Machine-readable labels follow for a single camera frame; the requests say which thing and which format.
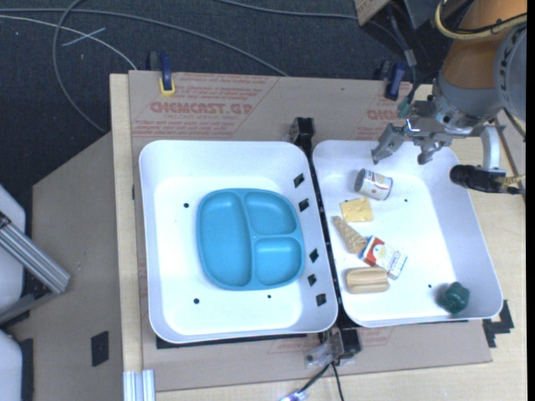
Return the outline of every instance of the green object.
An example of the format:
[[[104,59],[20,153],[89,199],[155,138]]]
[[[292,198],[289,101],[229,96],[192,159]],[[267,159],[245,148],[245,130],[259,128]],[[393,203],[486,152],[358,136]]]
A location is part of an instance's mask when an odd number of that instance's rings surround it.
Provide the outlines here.
[[[438,303],[448,312],[459,313],[470,299],[470,290],[464,288],[459,282],[453,282],[439,297]]]

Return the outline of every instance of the blue clamp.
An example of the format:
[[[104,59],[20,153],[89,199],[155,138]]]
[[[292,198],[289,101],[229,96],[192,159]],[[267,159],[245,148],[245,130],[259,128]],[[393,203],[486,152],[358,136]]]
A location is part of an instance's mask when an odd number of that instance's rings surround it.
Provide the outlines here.
[[[171,62],[165,52],[160,53],[160,65],[160,92],[165,97],[171,97],[175,93],[175,82],[171,73]]]
[[[405,63],[395,63],[390,74],[390,82],[386,85],[385,97],[396,101],[400,93],[401,80],[405,76],[407,66]]]

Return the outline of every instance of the metal stand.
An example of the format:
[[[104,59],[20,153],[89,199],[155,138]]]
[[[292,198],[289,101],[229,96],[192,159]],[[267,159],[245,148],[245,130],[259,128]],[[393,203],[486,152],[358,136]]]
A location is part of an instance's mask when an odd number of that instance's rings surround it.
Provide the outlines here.
[[[39,279],[47,291],[41,296],[26,294],[7,310],[0,311],[0,325],[32,307],[65,292],[70,275],[50,257],[39,250],[11,220],[0,211],[0,246]]]

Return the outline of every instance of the blue divided plate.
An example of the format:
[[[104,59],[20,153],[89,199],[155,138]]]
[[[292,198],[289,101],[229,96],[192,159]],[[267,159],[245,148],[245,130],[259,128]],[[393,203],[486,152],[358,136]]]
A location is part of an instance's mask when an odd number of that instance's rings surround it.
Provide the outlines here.
[[[303,271],[298,215],[273,191],[224,189],[204,196],[197,209],[196,240],[203,271],[222,288],[282,287]]]

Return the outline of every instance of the black floor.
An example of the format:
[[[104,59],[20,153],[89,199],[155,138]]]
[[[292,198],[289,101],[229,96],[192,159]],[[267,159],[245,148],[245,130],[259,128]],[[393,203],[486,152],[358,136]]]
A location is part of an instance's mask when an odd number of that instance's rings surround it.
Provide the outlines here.
[[[74,42],[79,35],[62,30],[55,53],[59,76],[73,103],[100,129],[74,109],[53,65],[54,25],[62,12],[7,10],[65,9],[74,1],[0,0],[0,185],[15,197],[110,129],[109,76],[132,69],[102,43]],[[356,15],[354,0],[232,1],[289,12]],[[439,1],[413,3],[419,3],[420,15],[431,15]],[[417,57],[418,79],[429,81],[449,43],[429,22],[414,30],[406,16],[407,0],[394,2],[398,24]],[[198,34],[229,43],[297,77],[374,79],[384,61],[403,59],[385,10],[361,28],[352,19],[265,13],[212,0],[85,0],[76,9],[127,13],[189,30],[102,13],[74,12],[67,17],[65,27],[96,32],[96,38],[122,52],[138,69],[146,68],[147,55],[155,50],[170,55],[173,71],[280,74]]]

